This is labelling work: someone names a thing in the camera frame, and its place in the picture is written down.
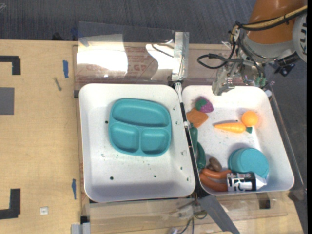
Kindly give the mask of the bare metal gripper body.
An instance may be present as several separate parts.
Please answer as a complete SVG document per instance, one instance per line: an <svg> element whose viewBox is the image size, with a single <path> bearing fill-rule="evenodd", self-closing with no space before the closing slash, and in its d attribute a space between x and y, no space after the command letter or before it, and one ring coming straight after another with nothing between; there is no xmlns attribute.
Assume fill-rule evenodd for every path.
<svg viewBox="0 0 312 234"><path fill-rule="evenodd" d="M266 84L264 67L251 57L237 58L231 67L231 77L238 78L245 85L264 87Z"/></svg>

